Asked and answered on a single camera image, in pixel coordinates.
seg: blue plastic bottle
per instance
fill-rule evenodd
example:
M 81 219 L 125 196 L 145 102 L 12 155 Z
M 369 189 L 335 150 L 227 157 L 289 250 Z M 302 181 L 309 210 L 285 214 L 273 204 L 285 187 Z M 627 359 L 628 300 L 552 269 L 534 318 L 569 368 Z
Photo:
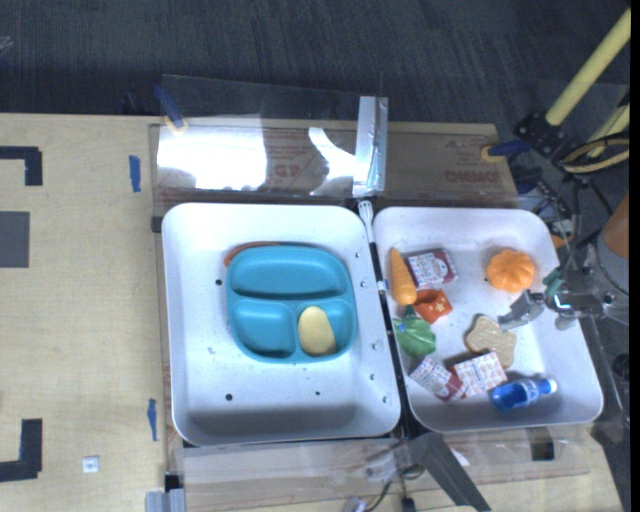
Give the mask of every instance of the blue plastic bottle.
M 542 395 L 550 395 L 558 389 L 553 379 L 520 379 L 508 382 L 490 392 L 491 403 L 501 411 L 510 411 L 536 403 Z

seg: yellow pole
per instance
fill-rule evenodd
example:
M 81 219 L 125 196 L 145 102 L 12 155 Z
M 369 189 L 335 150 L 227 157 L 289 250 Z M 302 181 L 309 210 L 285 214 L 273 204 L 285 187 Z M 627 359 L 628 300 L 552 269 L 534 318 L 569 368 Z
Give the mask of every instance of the yellow pole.
M 607 135 L 613 135 L 614 133 L 620 133 L 627 126 L 629 126 L 629 121 L 631 119 L 631 104 L 627 103 L 622 107 L 618 107 L 611 117 L 600 127 L 600 129 L 594 133 L 589 142 L 593 142 L 601 137 L 606 137 Z M 589 153 L 589 158 L 596 158 L 602 154 L 604 151 L 604 147 L 599 147 L 594 149 L 591 153 Z
M 550 125 L 560 126 L 564 122 L 629 39 L 631 39 L 630 7 L 625 10 L 600 45 L 587 59 L 587 62 L 580 68 L 578 74 L 548 110 L 545 119 Z

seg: dark gray square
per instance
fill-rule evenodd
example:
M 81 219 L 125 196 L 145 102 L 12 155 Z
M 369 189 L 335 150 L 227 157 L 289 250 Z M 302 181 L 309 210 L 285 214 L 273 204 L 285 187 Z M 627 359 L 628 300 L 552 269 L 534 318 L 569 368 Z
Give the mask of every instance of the dark gray square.
M 29 212 L 0 212 L 2 267 L 29 267 Z

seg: light wood surface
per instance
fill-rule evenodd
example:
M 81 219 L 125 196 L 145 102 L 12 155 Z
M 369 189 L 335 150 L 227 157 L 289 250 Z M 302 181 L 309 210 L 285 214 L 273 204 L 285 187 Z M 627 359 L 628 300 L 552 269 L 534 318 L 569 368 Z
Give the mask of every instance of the light wood surface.
M 0 268 L 0 461 L 18 456 L 21 419 L 42 418 L 43 470 L 0 483 L 0 510 L 142 511 L 167 467 L 156 248 L 150 229 L 149 127 L 157 118 L 0 115 L 0 144 L 38 146 L 44 185 L 0 160 L 0 211 L 31 214 L 28 269 Z M 133 193 L 129 155 L 141 160 Z M 157 405 L 152 440 L 149 399 Z M 585 471 L 488 483 L 493 510 L 618 511 L 601 447 Z M 100 457 L 83 473 L 82 459 Z M 397 489 L 377 510 L 400 510 Z M 453 507 L 441 490 L 418 510 Z M 255 509 L 341 511 L 344 500 Z

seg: blue plate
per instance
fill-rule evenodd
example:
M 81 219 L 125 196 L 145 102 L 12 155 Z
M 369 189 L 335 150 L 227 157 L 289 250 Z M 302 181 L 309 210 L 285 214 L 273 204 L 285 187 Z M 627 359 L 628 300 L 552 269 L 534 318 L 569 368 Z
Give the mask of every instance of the blue plate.
M 351 347 L 357 316 L 344 264 L 309 246 L 252 247 L 237 254 L 226 279 L 227 313 L 233 338 L 247 355 L 274 363 L 334 359 Z M 311 356 L 302 350 L 298 318 L 321 308 L 336 338 L 336 353 Z

